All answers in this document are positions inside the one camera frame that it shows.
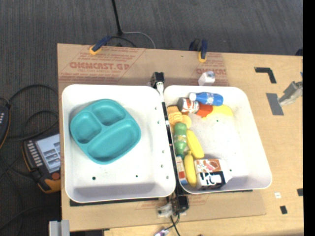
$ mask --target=black tape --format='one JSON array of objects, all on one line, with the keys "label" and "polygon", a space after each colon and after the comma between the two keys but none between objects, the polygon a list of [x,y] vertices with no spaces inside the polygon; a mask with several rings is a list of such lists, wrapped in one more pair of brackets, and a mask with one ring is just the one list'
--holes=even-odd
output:
[{"label": "black tape", "polygon": [[303,188],[297,189],[297,194],[302,197],[303,196]]},{"label": "black tape", "polygon": [[117,203],[130,203],[138,201],[154,201],[158,198],[139,198],[139,199],[121,199],[121,200],[110,200],[110,201],[99,201],[99,202],[88,202],[88,203],[77,203],[70,199],[71,207],[82,207],[82,206],[93,206],[93,205],[107,205],[107,204],[117,204]]},{"label": "black tape", "polygon": [[278,102],[278,96],[275,93],[266,93],[269,105],[274,116],[283,116],[284,112]]},{"label": "black tape", "polygon": [[281,206],[280,210],[281,210],[282,214],[287,214],[287,209],[285,206]]},{"label": "black tape", "polygon": [[269,67],[255,67],[256,73],[268,73],[270,82],[276,84],[276,78],[273,71]]}]

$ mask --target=wooden table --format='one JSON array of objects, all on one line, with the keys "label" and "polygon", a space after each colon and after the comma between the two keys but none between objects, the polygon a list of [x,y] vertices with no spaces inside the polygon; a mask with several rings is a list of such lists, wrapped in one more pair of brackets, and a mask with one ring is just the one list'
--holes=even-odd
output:
[{"label": "wooden table", "polygon": [[[164,72],[165,86],[196,85],[202,72],[217,69],[216,86],[238,87],[249,99],[272,171],[272,184],[253,192],[192,198],[193,204],[203,206],[192,205],[181,218],[177,225],[181,236],[304,233],[302,97],[283,106],[283,115],[273,115],[266,96],[273,93],[280,98],[291,82],[302,81],[303,57],[207,53],[207,62],[200,63],[196,52],[105,47],[99,61],[89,57],[88,48],[58,45],[60,113],[62,90],[70,84],[145,85],[153,72]],[[100,76],[97,64],[107,72]],[[271,83],[267,73],[257,73],[255,67],[270,68],[276,83]],[[63,156],[63,117],[60,119]],[[62,214],[71,231],[110,228],[104,231],[106,236],[154,235],[171,225],[169,219],[157,218],[158,205],[163,201],[71,206],[62,177]],[[171,229],[169,235],[177,234]]]}]

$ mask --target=black wire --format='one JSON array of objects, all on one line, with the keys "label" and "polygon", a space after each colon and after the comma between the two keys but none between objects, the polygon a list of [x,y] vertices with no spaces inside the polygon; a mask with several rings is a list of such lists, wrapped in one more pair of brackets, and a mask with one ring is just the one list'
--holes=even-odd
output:
[{"label": "black wire", "polygon": [[[17,96],[19,93],[21,93],[22,91],[27,90],[27,89],[30,89],[30,88],[34,88],[34,87],[47,88],[47,89],[53,91],[53,92],[56,94],[56,96],[58,97],[58,91],[55,90],[53,87],[48,86],[48,85],[45,85],[45,84],[33,84],[33,85],[28,85],[28,86],[26,86],[26,87],[23,87],[23,88],[19,89],[15,94],[13,94],[13,95],[9,98],[8,103],[9,103],[9,101],[12,101],[12,99],[13,99],[14,97],[16,97],[16,96]],[[25,136],[25,137],[21,137],[21,136],[7,137],[6,140],[7,140],[7,141],[11,141],[11,142],[13,141],[13,142],[14,142],[14,141],[23,141],[23,140],[26,140],[26,139],[33,138],[33,137],[35,137],[35,136],[38,136],[38,135],[43,134],[44,132],[48,131],[48,130],[51,129],[51,128],[53,128],[53,127],[59,122],[59,115],[58,115],[58,113],[57,113],[56,111],[52,111],[52,110],[41,110],[41,111],[38,111],[38,112],[32,114],[32,115],[26,120],[25,126],[26,126],[26,124],[28,123],[28,121],[30,121],[31,118],[33,118],[34,116],[36,116],[36,115],[38,115],[38,114],[40,114],[40,113],[43,113],[43,112],[53,113],[54,115],[57,116],[57,120],[56,120],[51,126],[49,126],[48,128],[46,128],[46,129],[44,129],[44,130],[42,130],[42,131],[40,131],[40,132],[38,132],[38,133],[35,133],[35,134],[33,134],[33,135],[29,135],[29,136]]]},{"label": "black wire", "polygon": [[180,219],[180,215],[179,215],[179,213],[177,214],[177,220],[176,220],[175,222],[174,222],[174,220],[173,220],[173,218],[172,218],[172,216],[171,216],[171,220],[172,220],[173,225],[169,226],[169,227],[168,227],[168,228],[166,228],[165,230],[168,230],[168,229],[170,229],[170,228],[174,227],[174,228],[175,228],[175,230],[176,230],[176,232],[177,232],[177,234],[179,235],[179,233],[178,233],[178,231],[177,231],[177,228],[176,228],[176,225],[178,224],[179,219]]},{"label": "black wire", "polygon": [[[30,88],[33,88],[33,87],[44,87],[44,88],[47,88],[47,89],[50,89],[52,90],[58,97],[58,91],[55,90],[54,88],[50,87],[50,86],[47,86],[47,85],[43,85],[43,84],[33,84],[33,85],[29,85],[29,86],[26,86],[24,88],[21,88],[20,90],[18,90],[15,94],[13,94],[9,99],[7,98],[4,98],[4,97],[0,97],[0,99],[3,99],[7,102],[7,105],[10,106],[10,101],[12,101],[12,99],[14,97],[16,97],[20,92],[26,90],[26,89],[30,89]],[[43,113],[43,112],[49,112],[49,113],[53,113],[56,117],[57,117],[57,120],[53,123],[53,125],[49,126],[48,128],[40,131],[40,132],[37,132],[36,134],[33,134],[33,135],[28,135],[28,136],[25,136],[25,137],[7,137],[7,139],[11,140],[11,141],[22,141],[22,140],[26,140],[26,139],[29,139],[29,138],[32,138],[34,136],[38,136],[44,132],[46,132],[47,130],[51,129],[53,126],[55,126],[58,122],[59,122],[59,115],[56,111],[51,111],[51,110],[41,110],[41,111],[38,111],[34,114],[32,114],[25,122],[24,124],[24,128],[26,127],[27,123],[30,121],[31,118],[33,118],[34,116],[40,114],[40,113]],[[25,212],[27,211],[30,211],[32,209],[35,209],[35,208],[39,208],[39,207],[43,207],[43,206],[34,206],[34,207],[31,207],[31,208],[28,208],[28,209],[23,209],[23,201],[22,201],[22,196],[20,194],[20,191],[18,190],[17,186],[15,185],[15,183],[13,182],[12,178],[10,177],[10,175],[8,174],[7,170],[11,170],[12,172],[16,173],[16,174],[19,174],[20,176],[22,177],[26,177],[28,178],[26,175],[14,170],[11,168],[11,166],[17,161],[17,158],[14,160],[14,162],[9,165],[4,159],[2,159],[2,157],[0,157],[0,162],[3,166],[5,166],[5,168],[2,169],[4,170],[4,173],[1,175],[0,177],[0,180],[2,179],[3,176],[6,176],[7,179],[9,180],[9,183],[11,185],[11,187],[15,190],[15,192],[17,193],[18,195],[18,201],[19,201],[19,204],[20,204],[20,209],[22,210],[21,212],[17,213],[15,216],[13,216],[12,218],[10,218],[7,222],[5,222],[2,226],[0,226],[0,230],[2,230],[4,227],[6,227],[8,224],[10,224],[14,219],[20,217],[22,214],[24,214]],[[21,228],[22,228],[22,224],[23,224],[23,217],[21,216],[20,218],[20,224],[19,224],[19,228],[18,228],[18,231],[17,231],[17,234],[16,236],[18,236],[21,232]]]},{"label": "black wire", "polygon": [[14,97],[16,97],[20,92],[22,92],[22,91],[24,91],[24,90],[26,90],[26,89],[34,88],[34,87],[47,88],[47,89],[53,91],[53,92],[58,96],[58,91],[55,90],[53,87],[50,87],[50,86],[44,85],[44,84],[32,84],[32,85],[28,85],[28,86],[26,86],[26,87],[23,87],[23,88],[19,89],[14,95],[12,95],[12,96],[9,98],[9,101],[12,101],[12,99],[13,99]]},{"label": "black wire", "polygon": [[137,46],[133,42],[131,42],[129,39],[126,39],[124,37],[118,37],[118,36],[112,36],[112,38],[123,39],[123,40],[129,42],[133,47],[137,48]]},{"label": "black wire", "polygon": [[[18,157],[17,157],[17,158],[15,158],[15,160],[13,161],[13,163],[11,163],[10,165],[8,164],[8,165],[9,165],[10,167],[12,167],[12,166],[13,166],[13,164],[15,164],[15,162],[16,162],[18,159],[19,159]],[[4,177],[4,175],[5,175],[5,174],[4,174],[4,173],[2,173],[2,175],[1,175],[1,177],[0,177],[0,181],[1,181],[1,179]]]},{"label": "black wire", "polygon": [[[20,204],[20,209],[23,209],[23,202],[22,202],[22,196],[18,190],[18,188],[16,187],[15,183],[13,182],[12,178],[9,176],[8,172],[6,172],[6,170],[4,170],[4,174],[6,175],[7,179],[9,180],[10,182],[10,185],[11,187],[15,190],[15,192],[17,193],[18,195],[18,201],[19,201],[19,204]],[[17,236],[20,234],[20,230],[22,228],[22,223],[23,223],[23,219],[21,218],[20,220],[20,226],[19,226],[19,229],[17,231]],[[9,223],[5,223],[3,226],[0,227],[0,230],[3,229],[7,224]]]},{"label": "black wire", "polygon": [[179,232],[178,232],[178,230],[177,230],[176,224],[174,223],[174,220],[173,220],[172,216],[171,216],[171,220],[172,220],[172,223],[173,223],[173,225],[174,225],[174,228],[175,228],[175,231],[176,231],[177,235],[180,236],[180,234],[179,234]]},{"label": "black wire", "polygon": [[54,114],[57,119],[55,120],[55,122],[50,125],[49,127],[45,128],[44,130],[41,130],[35,134],[32,134],[32,135],[28,135],[28,136],[11,136],[11,137],[7,137],[6,139],[9,141],[9,142],[16,142],[16,141],[23,141],[23,140],[27,140],[27,139],[30,139],[30,138],[33,138],[35,136],[39,136],[43,133],[45,133],[46,131],[52,129],[56,124],[59,123],[59,114],[56,112],[56,111],[53,111],[53,110],[48,110],[48,109],[45,109],[45,110],[40,110],[40,111],[37,111],[36,113],[32,114],[30,117],[27,118],[27,120],[25,121],[25,124],[24,126],[26,127],[27,123],[30,121],[30,119],[32,119],[34,116],[38,115],[38,114],[41,114],[41,113],[52,113]]},{"label": "black wire", "polygon": [[10,105],[9,99],[7,99],[7,98],[5,98],[5,97],[1,97],[1,96],[0,96],[0,99],[5,100],[5,101],[7,102],[7,104]]},{"label": "black wire", "polygon": [[26,178],[26,179],[28,179],[28,180],[31,180],[31,181],[34,181],[33,180],[33,178],[31,178],[29,175],[25,175],[25,174],[23,174],[23,173],[21,173],[21,172],[19,172],[19,171],[16,171],[15,169],[13,169],[13,168],[11,168],[11,165],[9,165],[2,157],[1,157],[1,155],[0,155],[0,160],[2,161],[2,163],[6,166],[6,169],[4,170],[4,171],[6,171],[6,170],[10,170],[10,171],[12,171],[13,173],[15,173],[15,174],[18,174],[19,176],[21,176],[21,177],[24,177],[24,178]]},{"label": "black wire", "polygon": [[2,230],[3,228],[5,228],[8,224],[10,224],[14,219],[18,218],[19,216],[23,215],[24,213],[30,211],[30,210],[34,210],[37,208],[47,208],[47,207],[55,207],[55,206],[33,206],[27,209],[22,210],[21,212],[15,214],[13,217],[11,217],[8,221],[6,221],[2,226],[0,226],[0,230]]},{"label": "black wire", "polygon": [[118,35],[122,35],[123,34],[123,31],[120,27],[120,23],[119,23],[119,19],[118,19],[118,12],[117,12],[117,8],[116,8],[116,3],[115,3],[115,0],[111,0],[112,1],[112,5],[113,5],[113,9],[114,9],[114,14],[115,14],[115,19],[116,19],[116,25],[117,25],[117,28],[118,28]]}]

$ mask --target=teal divided plate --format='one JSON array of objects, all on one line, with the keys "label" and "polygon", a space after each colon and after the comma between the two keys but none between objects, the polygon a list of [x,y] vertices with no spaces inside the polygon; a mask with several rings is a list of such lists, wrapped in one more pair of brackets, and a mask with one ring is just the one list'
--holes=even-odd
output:
[{"label": "teal divided plate", "polygon": [[134,118],[110,99],[98,100],[78,112],[71,120],[70,132],[80,149],[98,164],[121,158],[141,137]]}]

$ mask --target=small box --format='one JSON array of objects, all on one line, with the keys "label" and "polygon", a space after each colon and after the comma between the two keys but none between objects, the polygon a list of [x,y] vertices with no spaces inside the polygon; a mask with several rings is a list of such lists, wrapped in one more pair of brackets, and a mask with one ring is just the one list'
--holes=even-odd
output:
[{"label": "small box", "polygon": [[188,184],[188,182],[186,178],[183,160],[180,155],[176,156],[175,159],[179,182],[181,182],[182,185],[186,185]]},{"label": "small box", "polygon": [[216,81],[216,75],[213,71],[204,72],[198,79],[200,86],[211,86]]},{"label": "small box", "polygon": [[194,166],[198,190],[217,189],[232,179],[227,163],[220,159],[195,160]]}]

